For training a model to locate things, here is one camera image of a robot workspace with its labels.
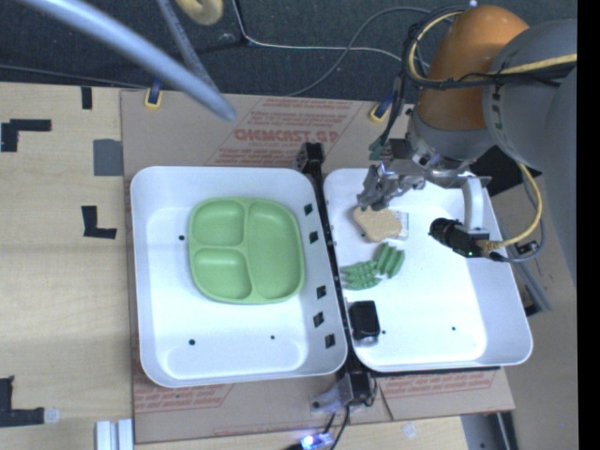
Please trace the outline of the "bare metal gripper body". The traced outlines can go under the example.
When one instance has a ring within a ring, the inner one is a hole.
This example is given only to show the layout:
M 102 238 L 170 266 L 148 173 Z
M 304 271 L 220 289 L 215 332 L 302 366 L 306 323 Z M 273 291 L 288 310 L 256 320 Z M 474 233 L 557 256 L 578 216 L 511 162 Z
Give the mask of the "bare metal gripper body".
M 440 147 L 422 138 L 391 139 L 383 147 L 385 174 L 399 180 L 402 187 L 419 187 L 429 182 L 441 188 L 459 188 L 462 174 L 474 163 L 474 156 L 455 148 Z

